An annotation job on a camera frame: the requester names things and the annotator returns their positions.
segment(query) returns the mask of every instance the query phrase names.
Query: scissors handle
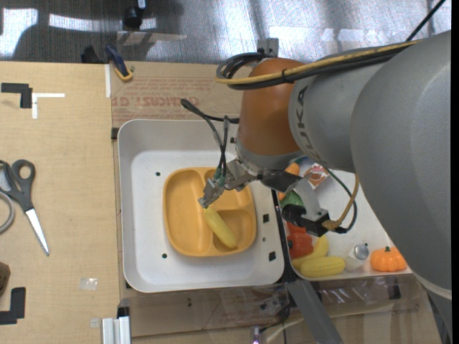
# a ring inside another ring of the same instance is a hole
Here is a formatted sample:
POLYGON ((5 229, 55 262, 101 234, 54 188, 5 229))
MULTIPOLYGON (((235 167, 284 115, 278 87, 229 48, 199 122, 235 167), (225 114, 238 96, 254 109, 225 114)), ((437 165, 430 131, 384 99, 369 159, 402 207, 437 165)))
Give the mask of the scissors handle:
POLYGON ((12 197, 21 204, 22 210, 28 211, 34 208, 31 200, 32 182, 35 178, 35 166, 33 163, 25 159, 19 159, 11 166, 5 162, 0 161, 0 166, 3 166, 6 180, 10 186, 9 190, 0 187, 6 195, 12 197), (27 167, 30 174, 27 177, 21 176, 21 169, 27 167))

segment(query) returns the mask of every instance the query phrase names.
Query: yellow cable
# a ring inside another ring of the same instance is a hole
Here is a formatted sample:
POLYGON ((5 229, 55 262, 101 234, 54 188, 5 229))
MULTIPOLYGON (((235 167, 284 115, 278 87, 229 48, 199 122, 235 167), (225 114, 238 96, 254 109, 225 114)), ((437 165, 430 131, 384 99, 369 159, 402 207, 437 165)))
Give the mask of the yellow cable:
POLYGON ((354 184, 354 190, 352 191, 351 198, 349 199, 349 202, 347 203, 346 208, 343 211, 343 214, 339 217, 339 219, 335 221, 328 220, 322 223, 322 226, 327 228, 329 231, 333 231, 334 229, 336 229, 337 227, 341 225, 344 218, 346 218, 347 214, 349 213, 349 210, 352 204, 354 203, 354 200, 356 199, 357 191, 359 190, 359 177, 357 176, 357 173, 355 174, 355 176, 356 176, 356 180, 354 184))
POLYGON ((319 61, 311 62, 309 64, 294 67, 293 69, 287 69, 284 72, 277 72, 277 73, 266 74, 266 75, 258 75, 257 77, 243 77, 243 78, 237 78, 237 79, 223 79, 220 77, 215 77, 215 81, 218 83, 226 84, 226 85, 251 84, 251 83, 256 83, 256 82, 264 82, 266 80, 278 79, 282 77, 283 74, 285 76, 299 74, 301 72, 307 72, 309 70, 318 69, 319 67, 325 67, 325 66, 337 64, 340 62, 345 62, 348 59, 356 59, 358 57, 364 57, 364 56, 371 55, 371 54, 379 54, 382 52, 387 52, 392 49, 408 47, 418 42, 419 40, 397 43, 397 44, 390 44, 388 46, 374 47, 371 49, 366 49, 364 51, 352 52, 349 54, 342 54, 342 55, 335 56, 335 57, 329 57, 328 59, 321 59, 319 61))

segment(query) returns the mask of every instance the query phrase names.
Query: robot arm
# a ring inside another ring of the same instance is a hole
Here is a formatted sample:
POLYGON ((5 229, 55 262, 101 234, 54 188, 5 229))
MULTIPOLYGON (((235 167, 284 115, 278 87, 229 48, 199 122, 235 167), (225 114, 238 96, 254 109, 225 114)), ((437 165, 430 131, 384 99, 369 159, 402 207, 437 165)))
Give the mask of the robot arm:
MULTIPOLYGON (((299 178, 283 172, 287 165, 307 155, 358 174, 366 199, 437 305, 452 340, 450 61, 448 31, 389 60, 323 73, 319 65, 317 75, 294 83, 245 90, 237 158, 227 164, 223 182, 208 181, 199 202, 207 207, 225 189, 259 180, 277 191, 301 190, 302 217, 317 222, 326 211, 299 178)), ((250 76, 286 74, 300 65, 265 59, 250 76)))

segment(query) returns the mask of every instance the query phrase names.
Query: salt shaker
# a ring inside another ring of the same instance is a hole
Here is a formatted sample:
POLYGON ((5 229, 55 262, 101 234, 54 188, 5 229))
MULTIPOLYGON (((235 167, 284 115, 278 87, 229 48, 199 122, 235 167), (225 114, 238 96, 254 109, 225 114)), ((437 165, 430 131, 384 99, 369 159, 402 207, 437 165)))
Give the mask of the salt shaker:
POLYGON ((353 272, 355 269, 360 268, 369 255, 370 251, 368 250, 367 244, 356 244, 344 259, 346 262, 346 270, 348 272, 353 272))

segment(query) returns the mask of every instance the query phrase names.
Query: metal ring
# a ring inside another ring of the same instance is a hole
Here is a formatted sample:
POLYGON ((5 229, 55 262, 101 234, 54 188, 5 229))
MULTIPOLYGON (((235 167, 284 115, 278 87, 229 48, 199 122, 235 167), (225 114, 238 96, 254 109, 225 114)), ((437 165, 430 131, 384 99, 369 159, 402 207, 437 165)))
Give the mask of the metal ring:
POLYGON ((2 193, 1 191, 0 191, 0 199, 5 200, 6 204, 9 207, 9 216, 8 218, 6 218, 6 221, 0 226, 0 234, 2 234, 11 226, 11 223, 13 223, 14 205, 13 205, 13 201, 9 198, 9 196, 6 195, 5 193, 2 193))

